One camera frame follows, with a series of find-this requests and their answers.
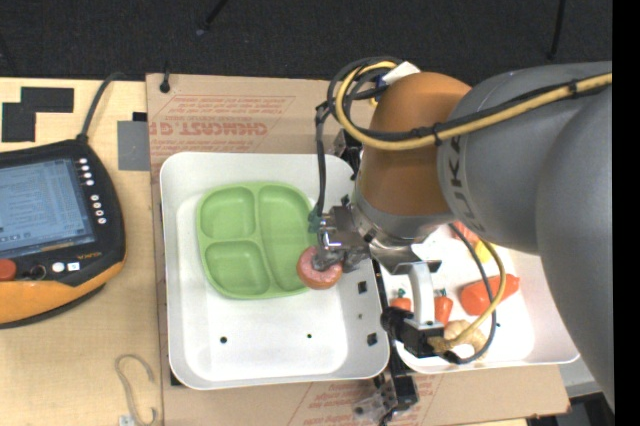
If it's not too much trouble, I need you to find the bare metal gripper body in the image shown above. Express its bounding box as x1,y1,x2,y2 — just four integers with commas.
319,205,442,273

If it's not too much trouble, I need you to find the pink frosted doughnut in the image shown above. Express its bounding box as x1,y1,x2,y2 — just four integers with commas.
295,245,345,291

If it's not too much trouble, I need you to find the thin black rod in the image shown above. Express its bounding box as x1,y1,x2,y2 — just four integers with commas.
370,257,407,383

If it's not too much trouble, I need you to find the small orange carrot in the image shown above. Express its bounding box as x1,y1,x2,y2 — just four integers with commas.
432,288,454,326
389,288,413,313

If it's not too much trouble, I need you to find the green divided plate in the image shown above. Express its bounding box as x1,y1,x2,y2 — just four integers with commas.
195,182,322,301

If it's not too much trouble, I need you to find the orange red toy food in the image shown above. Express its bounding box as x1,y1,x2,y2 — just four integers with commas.
448,220,480,243

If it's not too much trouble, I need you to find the white plastic tray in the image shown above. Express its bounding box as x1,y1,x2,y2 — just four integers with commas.
372,219,581,375
159,151,391,391

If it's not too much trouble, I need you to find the yellow banana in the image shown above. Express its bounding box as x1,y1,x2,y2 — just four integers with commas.
472,238,495,265

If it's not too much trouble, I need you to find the large orange carrot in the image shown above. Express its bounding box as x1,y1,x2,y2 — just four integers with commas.
459,272,521,317

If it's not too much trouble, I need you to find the beige knobbly toy food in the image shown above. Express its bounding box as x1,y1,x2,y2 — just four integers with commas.
442,318,489,361

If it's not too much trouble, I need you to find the brown cardboard board red print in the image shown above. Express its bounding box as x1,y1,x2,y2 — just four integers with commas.
144,72,572,426

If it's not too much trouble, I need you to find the black cylinder on white bracket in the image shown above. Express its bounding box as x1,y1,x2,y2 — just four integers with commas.
380,259,447,359

